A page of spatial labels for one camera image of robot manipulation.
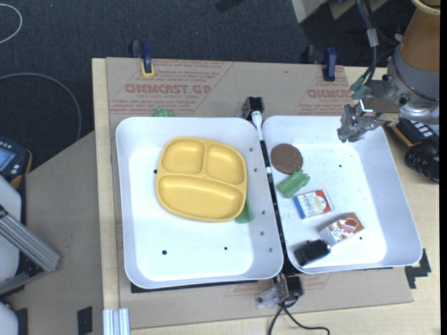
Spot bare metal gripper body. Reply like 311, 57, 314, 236
360, 80, 440, 126

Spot white plastic tray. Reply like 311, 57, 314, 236
261, 114, 423, 276
115, 116, 285, 290

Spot brown round biscuit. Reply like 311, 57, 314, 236
270, 142, 305, 175

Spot green toy beans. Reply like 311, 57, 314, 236
276, 169, 311, 199

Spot blue and white carton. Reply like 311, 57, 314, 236
293, 188, 335, 221

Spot thin black and white rod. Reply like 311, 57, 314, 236
251, 111, 288, 276

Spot orange and white carton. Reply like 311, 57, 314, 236
318, 211, 365, 248

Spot black box-shaped object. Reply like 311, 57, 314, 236
293, 239, 332, 268

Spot green toy vegetable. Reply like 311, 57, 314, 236
234, 198, 254, 225

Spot brown cardboard board red print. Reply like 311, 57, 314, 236
105, 57, 415, 329

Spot yellow divided plate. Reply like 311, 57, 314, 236
154, 135, 249, 223

